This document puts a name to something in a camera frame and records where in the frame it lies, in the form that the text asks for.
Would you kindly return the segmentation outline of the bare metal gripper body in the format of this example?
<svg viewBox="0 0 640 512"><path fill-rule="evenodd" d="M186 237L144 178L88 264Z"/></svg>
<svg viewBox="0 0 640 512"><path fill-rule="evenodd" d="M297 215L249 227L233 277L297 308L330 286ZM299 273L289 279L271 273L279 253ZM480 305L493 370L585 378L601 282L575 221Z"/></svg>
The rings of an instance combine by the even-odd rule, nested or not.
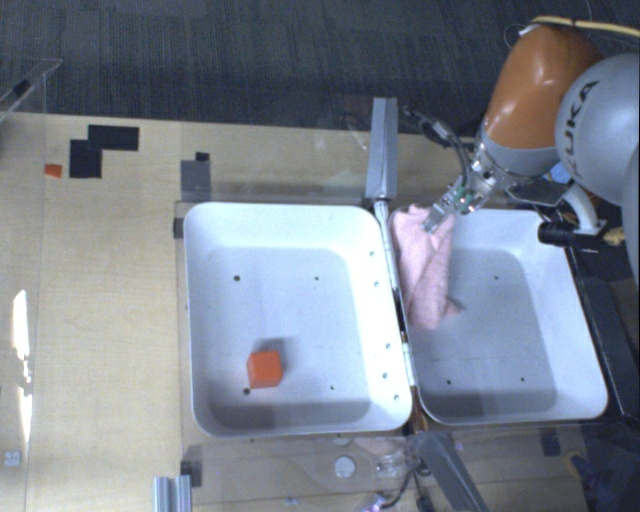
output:
<svg viewBox="0 0 640 512"><path fill-rule="evenodd" d="M445 214L467 215L479 210L504 182L504 172L489 161L473 160L438 200Z"/></svg>

